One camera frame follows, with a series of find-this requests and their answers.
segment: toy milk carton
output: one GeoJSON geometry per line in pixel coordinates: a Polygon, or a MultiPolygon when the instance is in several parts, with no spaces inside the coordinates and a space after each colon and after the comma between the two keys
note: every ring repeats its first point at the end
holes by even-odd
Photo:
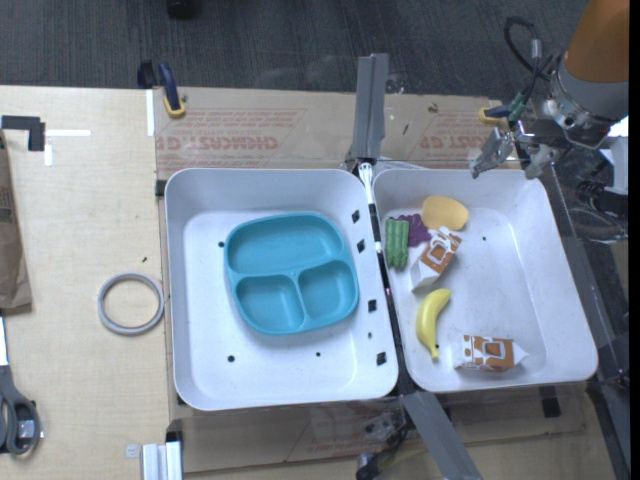
{"type": "Polygon", "coordinates": [[[451,262],[462,239],[449,228],[442,226],[436,231],[420,257],[411,265],[412,290],[432,284],[451,262]]]}
{"type": "Polygon", "coordinates": [[[453,349],[456,370],[503,372],[513,368],[528,354],[512,339],[487,338],[465,334],[462,344],[453,349]]]}

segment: scissors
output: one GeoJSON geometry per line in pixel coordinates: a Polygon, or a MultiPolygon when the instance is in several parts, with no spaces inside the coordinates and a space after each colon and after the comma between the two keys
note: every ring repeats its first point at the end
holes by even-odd
{"type": "Polygon", "coordinates": [[[40,418],[36,407],[13,385],[4,318],[0,313],[0,450],[4,444],[12,455],[22,455],[33,449],[39,439],[40,418]]]}

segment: brown paper bag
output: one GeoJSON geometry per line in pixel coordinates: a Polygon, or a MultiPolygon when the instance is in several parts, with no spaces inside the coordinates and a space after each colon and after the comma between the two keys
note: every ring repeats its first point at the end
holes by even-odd
{"type": "Polygon", "coordinates": [[[13,202],[9,155],[0,132],[0,308],[15,308],[30,302],[31,287],[13,202]]]}

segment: white tray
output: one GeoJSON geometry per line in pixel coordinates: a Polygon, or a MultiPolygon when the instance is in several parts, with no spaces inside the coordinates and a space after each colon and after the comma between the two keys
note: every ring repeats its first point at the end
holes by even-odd
{"type": "Polygon", "coordinates": [[[337,169],[196,168],[171,177],[165,207],[174,380],[188,405],[223,410],[366,400],[393,389],[398,360],[367,203],[360,181],[337,169]],[[300,211],[319,212],[342,232],[358,277],[358,306],[321,329],[261,334],[234,307],[219,243],[243,222],[300,211]]]}
{"type": "MultiPolygon", "coordinates": [[[[575,382],[596,370],[598,355],[546,191],[521,171],[494,170],[473,179],[464,170],[392,169],[374,181],[380,228],[387,218],[420,213],[429,195],[469,210],[462,243],[431,286],[449,288],[437,318],[440,357],[432,360],[415,331],[427,290],[412,293],[409,268],[391,269],[406,364],[413,380],[436,393],[575,382]],[[463,334],[512,338],[528,353],[502,373],[454,370],[451,351],[463,334]]],[[[409,248],[409,262],[422,247],[409,248]]]]}

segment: robotic arm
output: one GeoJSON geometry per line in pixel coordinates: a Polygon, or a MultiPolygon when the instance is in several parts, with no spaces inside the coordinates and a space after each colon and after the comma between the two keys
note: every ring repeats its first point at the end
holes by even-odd
{"type": "Polygon", "coordinates": [[[521,18],[507,20],[505,38],[532,72],[532,80],[509,105],[485,111],[487,117],[507,118],[509,127],[492,130],[481,154],[470,163],[472,175],[496,167],[516,146],[529,157],[528,178],[540,176],[546,165],[570,147],[609,150],[613,186],[591,183],[579,192],[597,210],[623,216],[628,194],[628,132],[619,133],[614,126],[629,111],[629,0],[590,0],[568,48],[555,59],[542,60],[535,27],[521,18]],[[510,42],[508,31],[514,23],[531,31],[532,64],[510,42]],[[543,70],[548,65],[547,74],[543,70]],[[536,78],[548,84],[545,99],[532,97],[536,78]]]}

